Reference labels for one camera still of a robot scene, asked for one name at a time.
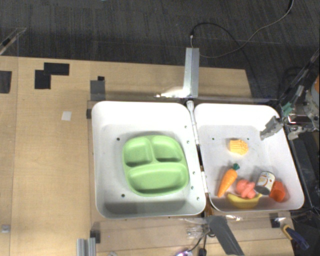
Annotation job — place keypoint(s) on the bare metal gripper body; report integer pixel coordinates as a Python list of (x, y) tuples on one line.
[(301, 123)]

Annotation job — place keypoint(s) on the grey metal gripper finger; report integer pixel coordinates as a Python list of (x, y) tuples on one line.
[(270, 128)]

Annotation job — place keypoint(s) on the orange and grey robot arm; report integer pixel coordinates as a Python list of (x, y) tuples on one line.
[(314, 105)]

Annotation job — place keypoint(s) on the white plastic tray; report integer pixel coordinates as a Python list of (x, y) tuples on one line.
[(270, 160), (110, 160)]

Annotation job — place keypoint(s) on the yellow toy corn piece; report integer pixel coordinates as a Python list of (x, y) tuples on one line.
[(238, 147)]

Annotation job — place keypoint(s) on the white and orange can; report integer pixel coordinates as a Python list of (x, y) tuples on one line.
[(266, 180)]

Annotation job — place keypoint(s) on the orange cup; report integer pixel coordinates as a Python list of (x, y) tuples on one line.
[(278, 192)]

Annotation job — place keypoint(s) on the pink toy sausage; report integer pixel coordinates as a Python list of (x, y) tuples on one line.
[(245, 188)]

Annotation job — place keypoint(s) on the orange carrot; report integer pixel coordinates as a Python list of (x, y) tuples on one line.
[(227, 180)]

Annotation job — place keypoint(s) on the yellow banana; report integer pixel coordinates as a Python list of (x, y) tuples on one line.
[(243, 203)]

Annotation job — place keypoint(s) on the green divided plate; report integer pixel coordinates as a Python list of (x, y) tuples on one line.
[(155, 175)]

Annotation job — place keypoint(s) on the pale wood board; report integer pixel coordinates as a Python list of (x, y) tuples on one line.
[(50, 162)]

